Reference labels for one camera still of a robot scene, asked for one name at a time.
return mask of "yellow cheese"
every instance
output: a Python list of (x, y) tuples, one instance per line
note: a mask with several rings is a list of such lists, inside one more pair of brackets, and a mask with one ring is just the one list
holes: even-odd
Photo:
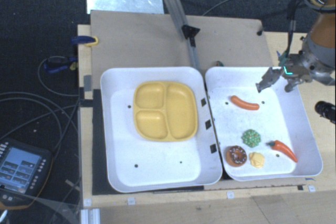
[(248, 154), (248, 157), (250, 158), (251, 165), (257, 168), (262, 168), (264, 166), (265, 157), (258, 152), (252, 152)]

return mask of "yellow plate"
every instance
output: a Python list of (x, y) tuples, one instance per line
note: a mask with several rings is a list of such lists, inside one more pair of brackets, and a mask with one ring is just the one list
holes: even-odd
[(138, 133), (154, 141), (183, 141), (197, 131), (193, 91), (173, 81), (149, 81), (134, 93), (133, 116)]

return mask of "red sausage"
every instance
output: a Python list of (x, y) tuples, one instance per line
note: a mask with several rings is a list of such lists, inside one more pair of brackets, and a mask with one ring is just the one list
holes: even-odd
[(235, 95), (231, 96), (231, 102), (242, 109), (247, 109), (247, 110), (258, 110), (259, 109), (258, 104), (252, 104), (252, 103), (245, 102)]

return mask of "black mount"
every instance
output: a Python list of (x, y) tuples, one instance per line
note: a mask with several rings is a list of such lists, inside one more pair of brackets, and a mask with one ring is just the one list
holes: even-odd
[(185, 37), (185, 39), (189, 39), (190, 40), (190, 44), (192, 47), (196, 47), (196, 43), (195, 43), (195, 36), (198, 34), (198, 32), (200, 31), (199, 28), (190, 26), (190, 25), (183, 25), (182, 26), (182, 32), (183, 35)]

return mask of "white tray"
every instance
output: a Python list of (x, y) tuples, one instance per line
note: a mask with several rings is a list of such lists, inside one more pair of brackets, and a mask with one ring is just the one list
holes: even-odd
[[(133, 121), (133, 95), (146, 81), (177, 81), (195, 95), (198, 130), (181, 142), (156, 142), (137, 133)], [(101, 94), (106, 141), (107, 172), (111, 186), (122, 193), (208, 185), (222, 176), (201, 74), (190, 67), (114, 68), (101, 76)]]
[[(238, 181), (317, 175), (322, 171), (322, 159), (299, 90), (295, 88), (286, 93), (284, 87), (287, 81), (281, 77), (272, 87), (258, 93), (255, 84), (267, 69), (214, 67), (205, 75), (225, 171)], [(231, 103), (232, 95), (258, 103), (260, 109), (248, 111), (239, 108)], [(254, 148), (245, 145), (241, 139), (248, 129), (256, 130), (261, 135), (261, 143)], [(266, 145), (272, 140), (287, 144), (296, 154), (298, 162)], [(247, 156), (250, 152), (262, 153), (265, 157), (264, 167), (254, 168), (249, 159), (241, 167), (230, 166), (225, 160), (225, 152), (234, 145), (243, 147)]]

